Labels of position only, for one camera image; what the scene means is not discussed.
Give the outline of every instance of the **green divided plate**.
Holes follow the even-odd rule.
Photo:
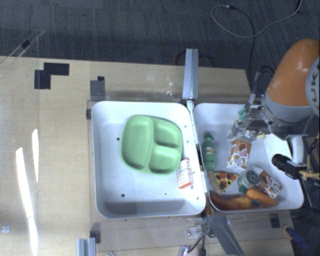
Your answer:
[[[179,168],[182,148],[182,133],[168,120],[134,115],[124,126],[121,159],[134,170],[170,174]]]

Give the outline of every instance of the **pizza slice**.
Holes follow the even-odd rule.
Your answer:
[[[239,177],[239,175],[226,171],[214,171],[214,177],[220,189],[224,192]]]

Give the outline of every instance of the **orange vegetable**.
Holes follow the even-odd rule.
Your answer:
[[[226,200],[218,196],[216,193],[211,192],[210,199],[217,208],[223,211],[243,210],[243,209],[248,209],[253,205],[252,200],[246,196],[241,196],[241,197]]]
[[[258,200],[261,204],[273,206],[276,206],[278,204],[275,200],[254,188],[249,188],[245,195],[251,200]]]

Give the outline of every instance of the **green bottle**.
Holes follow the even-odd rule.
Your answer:
[[[202,157],[203,165],[206,171],[214,171],[215,166],[215,149],[213,145],[213,138],[211,134],[206,134],[204,136],[204,142],[202,144]]]

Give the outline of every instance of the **gray carpet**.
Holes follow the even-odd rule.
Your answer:
[[[0,0],[0,55],[13,51],[29,31],[45,30],[39,44],[42,58],[174,65],[180,51],[198,48],[214,67],[246,69],[252,84],[261,65],[275,69],[294,42],[319,39],[319,1],[303,0],[296,15],[271,26],[254,40],[222,30],[211,17],[212,8],[228,4],[241,9],[258,32],[292,14],[297,3],[298,0]],[[252,35],[250,23],[241,12],[222,7],[214,15],[230,31]],[[183,57],[178,63],[183,64]],[[209,67],[208,59],[201,58],[200,66]]]

